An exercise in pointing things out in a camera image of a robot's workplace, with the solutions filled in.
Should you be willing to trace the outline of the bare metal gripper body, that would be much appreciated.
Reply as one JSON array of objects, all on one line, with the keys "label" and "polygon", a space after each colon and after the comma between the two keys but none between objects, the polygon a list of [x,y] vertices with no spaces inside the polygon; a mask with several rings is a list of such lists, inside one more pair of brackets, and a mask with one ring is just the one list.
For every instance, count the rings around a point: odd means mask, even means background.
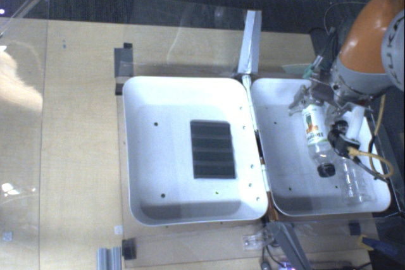
[{"label": "bare metal gripper body", "polygon": [[356,106],[367,106],[372,101],[371,95],[360,94],[347,87],[339,79],[330,82],[321,75],[310,77],[311,86],[309,93],[315,99],[327,102],[337,109],[354,109]]}]

